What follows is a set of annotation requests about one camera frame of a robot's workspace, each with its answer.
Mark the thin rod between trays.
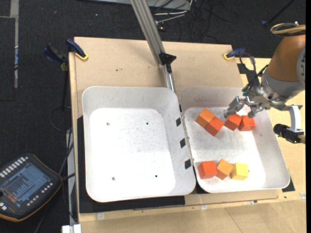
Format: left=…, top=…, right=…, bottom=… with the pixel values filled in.
left=179, top=103, right=195, bottom=167

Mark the orange cube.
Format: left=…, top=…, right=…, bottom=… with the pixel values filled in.
left=195, top=107, right=216, bottom=129
left=215, top=158, right=234, bottom=181

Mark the pale wood board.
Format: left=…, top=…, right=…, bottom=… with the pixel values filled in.
left=73, top=36, right=279, bottom=222

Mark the white plastic tray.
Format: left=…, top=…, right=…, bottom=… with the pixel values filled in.
left=179, top=86, right=291, bottom=194
left=81, top=85, right=197, bottom=203

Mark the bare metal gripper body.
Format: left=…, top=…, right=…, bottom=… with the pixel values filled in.
left=243, top=84, right=289, bottom=110

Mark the red cube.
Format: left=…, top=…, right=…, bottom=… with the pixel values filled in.
left=197, top=160, right=218, bottom=180
left=205, top=116, right=225, bottom=137
left=238, top=115, right=256, bottom=132
left=224, top=113, right=243, bottom=132

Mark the yellow cube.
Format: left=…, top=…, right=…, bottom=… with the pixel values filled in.
left=230, top=162, right=250, bottom=182

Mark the black cylinder on white bracket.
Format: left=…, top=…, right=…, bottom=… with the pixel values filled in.
left=273, top=104, right=306, bottom=144

